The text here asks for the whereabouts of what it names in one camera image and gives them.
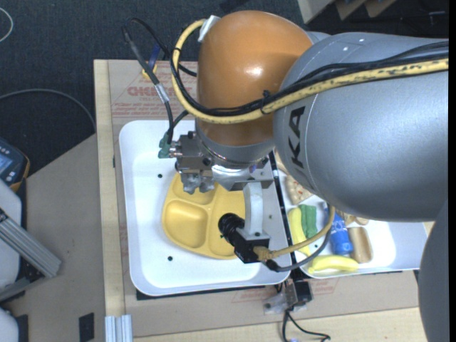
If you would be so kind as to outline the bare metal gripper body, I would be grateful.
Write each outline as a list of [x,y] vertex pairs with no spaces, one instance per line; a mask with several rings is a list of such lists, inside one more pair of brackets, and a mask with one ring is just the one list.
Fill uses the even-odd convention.
[[259,183],[266,189],[273,181],[269,154],[272,143],[254,145],[222,145],[210,140],[202,132],[190,131],[181,135],[170,149],[176,159],[175,168],[180,174],[213,177],[214,186],[227,191],[243,190],[250,183]]

